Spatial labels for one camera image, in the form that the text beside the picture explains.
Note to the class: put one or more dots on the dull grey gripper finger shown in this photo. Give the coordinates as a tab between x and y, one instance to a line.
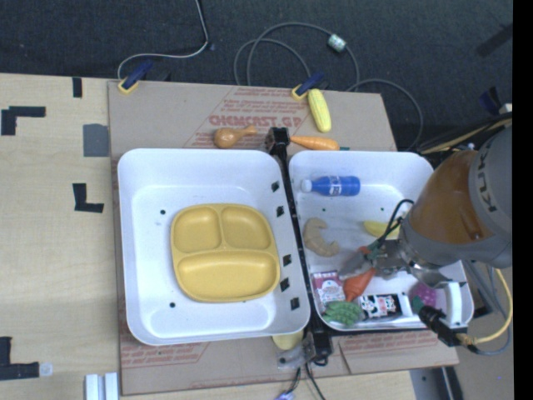
356	266

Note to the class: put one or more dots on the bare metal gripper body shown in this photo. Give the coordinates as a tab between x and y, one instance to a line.
393	258

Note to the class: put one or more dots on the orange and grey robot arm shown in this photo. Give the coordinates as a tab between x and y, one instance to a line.
454	198

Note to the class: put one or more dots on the short orange carrot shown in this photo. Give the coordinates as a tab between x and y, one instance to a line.
357	286

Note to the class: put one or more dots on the yellow banana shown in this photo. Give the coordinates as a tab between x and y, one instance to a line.
377	228

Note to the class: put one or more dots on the pink and white carton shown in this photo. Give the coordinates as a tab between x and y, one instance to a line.
329	288

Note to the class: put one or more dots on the beige croissant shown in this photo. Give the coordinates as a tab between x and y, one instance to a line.
318	240

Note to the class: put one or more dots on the cow print carton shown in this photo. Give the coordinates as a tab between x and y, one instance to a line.
381	306

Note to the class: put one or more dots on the green grapes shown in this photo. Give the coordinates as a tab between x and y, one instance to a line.
342	311

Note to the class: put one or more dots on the magenta packet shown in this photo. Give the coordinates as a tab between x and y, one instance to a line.
426	294

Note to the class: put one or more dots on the white plastic tray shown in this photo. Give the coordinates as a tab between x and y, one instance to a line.
145	265
354	211

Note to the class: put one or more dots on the thin black rod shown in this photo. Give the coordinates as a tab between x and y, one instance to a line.
295	219

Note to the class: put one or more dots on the blue bottle white cap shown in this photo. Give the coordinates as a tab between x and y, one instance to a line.
333	186

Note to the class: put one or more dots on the yellow rounded toy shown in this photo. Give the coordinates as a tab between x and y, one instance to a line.
287	341

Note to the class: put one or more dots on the long orange carrot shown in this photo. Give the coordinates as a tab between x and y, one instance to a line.
316	142

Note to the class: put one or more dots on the yellow divided plate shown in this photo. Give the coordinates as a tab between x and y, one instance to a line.
225	256

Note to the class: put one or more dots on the yellow corn cob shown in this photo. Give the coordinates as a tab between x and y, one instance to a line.
320	111

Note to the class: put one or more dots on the brown chicken drumstick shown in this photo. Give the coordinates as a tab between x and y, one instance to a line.
227	138

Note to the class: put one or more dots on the brown cardboard board red print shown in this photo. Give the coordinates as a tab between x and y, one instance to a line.
166	111

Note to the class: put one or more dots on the black cylinder on white bracket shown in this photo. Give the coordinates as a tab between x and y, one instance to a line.
453	302

